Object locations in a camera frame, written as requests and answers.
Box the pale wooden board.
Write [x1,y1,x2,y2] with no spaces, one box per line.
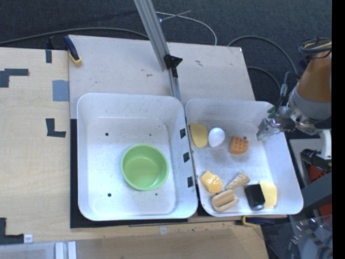
[68,34,288,228]

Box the orange toy waffle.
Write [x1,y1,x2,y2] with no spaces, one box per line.
[229,135,250,155]

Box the green bowl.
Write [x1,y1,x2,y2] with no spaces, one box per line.
[120,143,170,192]

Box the pale yellow toy slice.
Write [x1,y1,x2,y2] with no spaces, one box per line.
[259,180,279,209]

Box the beige toy wedge slice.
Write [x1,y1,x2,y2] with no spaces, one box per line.
[225,171,251,191]

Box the yellow toy cheese slice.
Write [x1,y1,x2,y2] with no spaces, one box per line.
[188,122,209,149]

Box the black can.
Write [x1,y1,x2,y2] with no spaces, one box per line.
[244,183,266,212]

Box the white plastic tray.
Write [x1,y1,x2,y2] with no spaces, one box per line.
[184,98,305,218]
[77,92,199,222]

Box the yellow ridged toy pastry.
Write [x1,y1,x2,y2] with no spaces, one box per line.
[200,170,224,194]

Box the tan toy hot dog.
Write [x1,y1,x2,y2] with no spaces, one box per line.
[210,189,240,213]

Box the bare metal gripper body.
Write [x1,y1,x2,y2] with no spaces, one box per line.
[269,105,326,135]

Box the white toy egg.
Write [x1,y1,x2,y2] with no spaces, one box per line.
[208,127,226,148]

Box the black cylinder on white bracket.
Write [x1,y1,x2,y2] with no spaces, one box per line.
[300,129,332,173]

